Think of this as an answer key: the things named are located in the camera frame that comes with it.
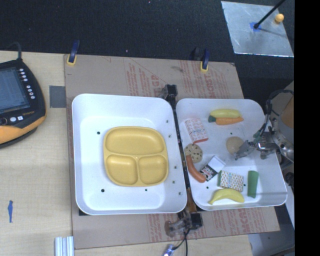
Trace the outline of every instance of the black tape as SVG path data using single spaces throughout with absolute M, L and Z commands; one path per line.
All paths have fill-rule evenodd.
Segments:
M 50 108 L 65 108 L 66 88 L 64 86 L 49 85 Z

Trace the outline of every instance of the small box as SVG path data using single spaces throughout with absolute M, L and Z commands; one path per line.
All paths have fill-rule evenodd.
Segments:
M 205 142 L 208 140 L 206 129 L 200 118 L 189 119 L 184 122 L 192 143 Z
M 242 192 L 244 190 L 244 179 L 241 175 L 221 170 L 218 174 L 218 186 Z
M 225 162 L 214 155 L 211 160 L 199 172 L 205 176 L 206 181 L 210 181 L 225 166 Z

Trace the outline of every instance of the blue clamp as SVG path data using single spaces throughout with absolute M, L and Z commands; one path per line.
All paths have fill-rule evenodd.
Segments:
M 198 47 L 194 48 L 189 56 L 190 61 L 201 61 L 200 63 L 200 71 L 205 73 L 209 69 L 209 51 L 207 48 L 203 52 L 203 56 L 200 56 L 200 49 Z
M 66 58 L 66 63 L 70 66 L 74 66 L 76 64 L 79 45 L 80 45 L 80 40 L 73 41 L 71 53 L 68 54 Z
M 200 65 L 200 71 L 202 73 L 206 73 L 209 70 L 209 51 L 207 50 L 207 48 L 204 49 L 203 52 L 203 57 L 201 59 L 201 65 Z

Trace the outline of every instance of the yellow ball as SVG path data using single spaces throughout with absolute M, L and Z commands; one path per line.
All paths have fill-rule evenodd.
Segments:
M 282 22 L 284 18 L 285 16 L 282 13 L 279 13 L 275 16 L 274 20 L 279 23 L 279 22 Z

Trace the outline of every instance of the toy banana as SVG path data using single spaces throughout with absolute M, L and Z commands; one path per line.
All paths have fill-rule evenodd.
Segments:
M 215 201 L 221 199 L 231 199 L 239 203 L 243 203 L 245 201 L 244 196 L 239 191 L 233 188 L 222 188 L 214 192 L 212 199 L 208 203 L 212 205 Z
M 239 118 L 241 114 L 236 109 L 219 108 L 211 111 L 210 116 L 214 118 Z

